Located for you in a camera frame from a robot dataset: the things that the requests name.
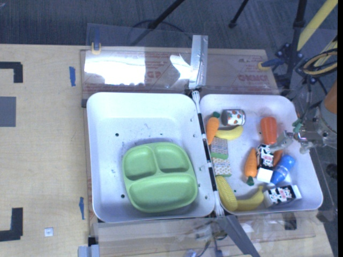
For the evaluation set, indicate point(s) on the white can with strawberry print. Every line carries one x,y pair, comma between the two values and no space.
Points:
233,117

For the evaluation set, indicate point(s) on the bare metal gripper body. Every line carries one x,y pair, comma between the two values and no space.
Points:
312,134

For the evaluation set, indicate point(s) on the white plastic tray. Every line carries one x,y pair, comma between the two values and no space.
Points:
112,116
249,100

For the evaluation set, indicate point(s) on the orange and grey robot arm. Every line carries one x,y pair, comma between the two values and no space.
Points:
331,108

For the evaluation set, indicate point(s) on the orange carrot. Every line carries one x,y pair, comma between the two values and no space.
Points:
251,165
212,128

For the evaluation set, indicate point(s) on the blue bottle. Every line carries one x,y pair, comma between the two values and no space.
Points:
282,169

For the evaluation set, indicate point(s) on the yellow corn cob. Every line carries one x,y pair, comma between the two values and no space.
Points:
226,193

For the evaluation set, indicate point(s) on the colourful printed carton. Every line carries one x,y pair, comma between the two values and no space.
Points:
221,157

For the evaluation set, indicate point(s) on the green divided plate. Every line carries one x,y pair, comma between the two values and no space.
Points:
160,178

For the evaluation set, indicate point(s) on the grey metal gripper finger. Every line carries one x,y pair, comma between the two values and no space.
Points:
281,141

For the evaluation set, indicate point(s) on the cow print milk carton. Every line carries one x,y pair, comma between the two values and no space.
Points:
282,194
265,159

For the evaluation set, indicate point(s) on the orange sausage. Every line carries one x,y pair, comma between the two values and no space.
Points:
277,157

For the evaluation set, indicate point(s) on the yellow banana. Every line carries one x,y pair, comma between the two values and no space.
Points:
230,133
252,201

